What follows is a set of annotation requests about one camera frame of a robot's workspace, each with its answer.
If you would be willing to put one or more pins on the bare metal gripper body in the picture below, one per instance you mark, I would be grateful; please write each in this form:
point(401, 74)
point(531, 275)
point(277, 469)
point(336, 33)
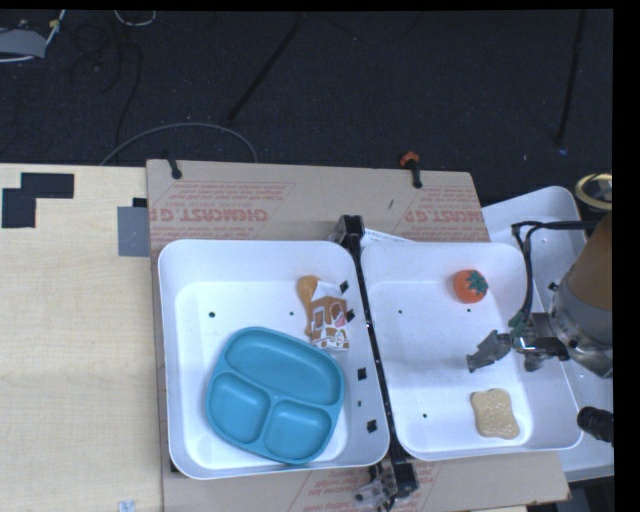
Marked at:
point(585, 352)

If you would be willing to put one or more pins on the beige toy bread slice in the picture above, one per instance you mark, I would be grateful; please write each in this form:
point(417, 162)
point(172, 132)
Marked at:
point(495, 414)

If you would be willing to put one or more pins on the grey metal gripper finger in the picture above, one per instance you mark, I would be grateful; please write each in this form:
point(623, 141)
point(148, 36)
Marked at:
point(487, 351)
point(533, 362)

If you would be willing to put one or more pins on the brown cardboard board, red print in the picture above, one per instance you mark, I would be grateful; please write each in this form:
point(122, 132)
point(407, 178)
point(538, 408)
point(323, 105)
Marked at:
point(300, 200)

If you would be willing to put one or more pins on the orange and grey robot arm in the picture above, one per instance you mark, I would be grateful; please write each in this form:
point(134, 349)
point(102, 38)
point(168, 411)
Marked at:
point(592, 270)

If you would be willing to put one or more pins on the orange toy tomato, green top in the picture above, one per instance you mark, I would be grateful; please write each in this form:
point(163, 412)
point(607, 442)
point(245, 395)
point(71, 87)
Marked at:
point(469, 287)

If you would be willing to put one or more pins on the black cylinder on white bracket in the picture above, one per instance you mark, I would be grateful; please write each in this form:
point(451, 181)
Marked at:
point(597, 424)

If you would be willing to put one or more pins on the white plastic tray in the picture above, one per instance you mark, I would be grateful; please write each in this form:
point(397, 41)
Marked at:
point(425, 350)
point(200, 270)

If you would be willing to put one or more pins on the blue divided plate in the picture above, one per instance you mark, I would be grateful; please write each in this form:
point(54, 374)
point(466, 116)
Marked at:
point(275, 395)

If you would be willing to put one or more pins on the thin black rod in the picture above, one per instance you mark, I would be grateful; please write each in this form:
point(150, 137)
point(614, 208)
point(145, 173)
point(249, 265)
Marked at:
point(372, 335)

